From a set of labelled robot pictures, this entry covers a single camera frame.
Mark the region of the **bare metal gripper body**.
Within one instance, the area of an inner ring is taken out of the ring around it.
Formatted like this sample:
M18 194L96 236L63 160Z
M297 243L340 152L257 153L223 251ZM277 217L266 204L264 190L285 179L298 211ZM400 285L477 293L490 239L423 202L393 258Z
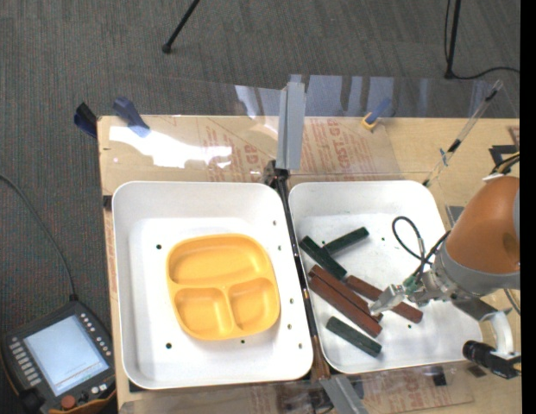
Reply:
M422 274L409 276L404 281L404 289L410 302L424 306L430 301L443 299L442 284L439 274L433 270L428 270Z

